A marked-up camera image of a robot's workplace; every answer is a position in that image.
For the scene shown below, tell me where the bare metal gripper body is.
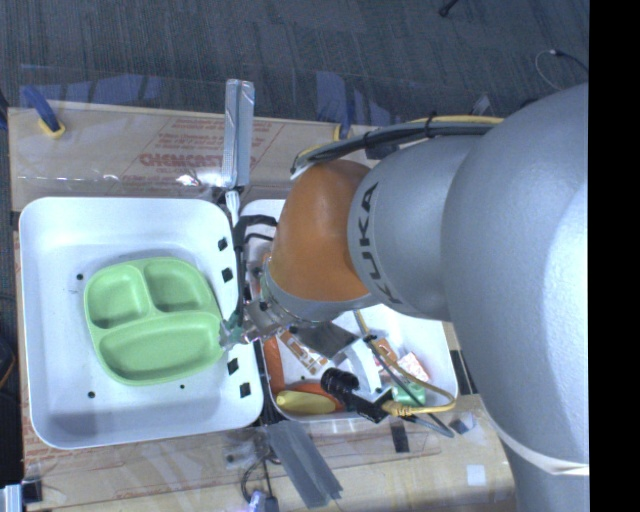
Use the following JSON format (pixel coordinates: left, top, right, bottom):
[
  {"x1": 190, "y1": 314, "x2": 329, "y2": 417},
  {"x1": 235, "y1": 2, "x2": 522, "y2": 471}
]
[{"x1": 243, "y1": 297, "x2": 360, "y2": 359}]

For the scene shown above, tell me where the white and orange packet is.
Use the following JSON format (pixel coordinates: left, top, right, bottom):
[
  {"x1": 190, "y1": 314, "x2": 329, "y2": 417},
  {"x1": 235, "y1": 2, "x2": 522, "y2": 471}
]
[{"x1": 279, "y1": 329, "x2": 330, "y2": 377}]

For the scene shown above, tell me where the yellow banana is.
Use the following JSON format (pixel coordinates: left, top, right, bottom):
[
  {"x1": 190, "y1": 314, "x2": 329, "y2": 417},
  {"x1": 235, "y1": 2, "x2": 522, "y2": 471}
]
[{"x1": 275, "y1": 389, "x2": 337, "y2": 416}]

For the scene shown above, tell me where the red and white packet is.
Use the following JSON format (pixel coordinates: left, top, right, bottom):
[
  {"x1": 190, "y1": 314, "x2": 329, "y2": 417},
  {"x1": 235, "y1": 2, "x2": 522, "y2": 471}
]
[{"x1": 394, "y1": 350, "x2": 432, "y2": 384}]

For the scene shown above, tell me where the white plastic tray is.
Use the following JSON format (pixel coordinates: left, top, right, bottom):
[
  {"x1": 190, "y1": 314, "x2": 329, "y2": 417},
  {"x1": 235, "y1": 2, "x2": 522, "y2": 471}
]
[
  {"x1": 18, "y1": 196, "x2": 265, "y2": 451},
  {"x1": 238, "y1": 198, "x2": 460, "y2": 424}
]

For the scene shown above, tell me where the thin black and white rod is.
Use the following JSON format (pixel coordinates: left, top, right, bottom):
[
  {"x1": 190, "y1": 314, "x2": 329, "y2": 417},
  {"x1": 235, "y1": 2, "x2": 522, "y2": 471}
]
[{"x1": 225, "y1": 188, "x2": 268, "y2": 397}]

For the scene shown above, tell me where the green divided plate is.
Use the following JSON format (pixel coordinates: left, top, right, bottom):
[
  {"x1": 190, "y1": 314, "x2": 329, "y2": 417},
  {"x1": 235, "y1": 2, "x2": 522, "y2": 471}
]
[{"x1": 83, "y1": 256, "x2": 227, "y2": 388}]

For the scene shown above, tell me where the brown cardboard board red print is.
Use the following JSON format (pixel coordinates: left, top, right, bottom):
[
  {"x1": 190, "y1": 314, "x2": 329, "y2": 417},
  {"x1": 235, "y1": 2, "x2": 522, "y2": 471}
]
[{"x1": 7, "y1": 99, "x2": 517, "y2": 512}]

